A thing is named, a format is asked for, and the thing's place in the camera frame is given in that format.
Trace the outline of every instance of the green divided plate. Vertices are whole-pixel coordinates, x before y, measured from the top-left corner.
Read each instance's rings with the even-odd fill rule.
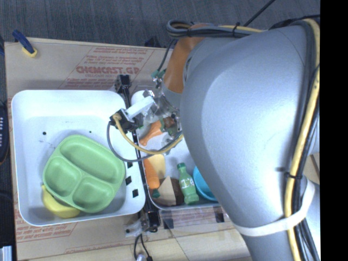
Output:
[[[65,138],[50,156],[43,183],[56,199],[86,213],[105,209],[125,177],[111,150],[83,135]]]

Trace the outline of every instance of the bottle label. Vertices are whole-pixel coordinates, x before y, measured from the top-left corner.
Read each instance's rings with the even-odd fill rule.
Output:
[[[182,179],[180,181],[180,186],[182,189],[188,188],[188,187],[194,187],[195,186],[195,182],[192,178],[186,178],[186,179]]]

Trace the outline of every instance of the wooden surface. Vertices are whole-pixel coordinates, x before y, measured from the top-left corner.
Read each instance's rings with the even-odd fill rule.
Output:
[[[305,174],[319,181],[320,155],[307,159]],[[160,234],[163,240],[156,240]],[[159,229],[159,233],[144,234],[145,246],[154,261],[252,261],[241,235],[230,221],[207,223],[174,229]],[[139,241],[137,254],[146,254]],[[135,260],[134,244],[100,250],[53,256],[32,261]]]

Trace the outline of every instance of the gray carpet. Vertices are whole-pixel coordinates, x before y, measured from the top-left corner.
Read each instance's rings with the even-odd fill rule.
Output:
[[[244,24],[268,0],[0,0],[0,34],[143,46],[156,36],[165,46],[168,20]],[[250,27],[268,29],[288,18],[320,13],[320,0],[277,0]],[[6,100],[0,59],[0,100]],[[12,193],[9,159],[0,166],[0,192]],[[14,244],[13,209],[0,199],[0,247]]]

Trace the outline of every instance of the carrot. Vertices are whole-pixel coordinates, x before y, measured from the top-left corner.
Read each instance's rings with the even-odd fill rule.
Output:
[[[162,134],[162,131],[161,131],[161,122],[159,120],[157,120],[155,123],[152,123],[151,124],[151,127],[150,127],[150,131],[146,134],[145,137],[143,137],[139,143],[142,144],[143,146],[146,146],[148,141],[157,136],[157,135],[160,135]]]
[[[144,167],[148,187],[150,189],[158,189],[160,185],[159,178],[155,169],[153,168],[152,164],[148,159],[144,159]]]

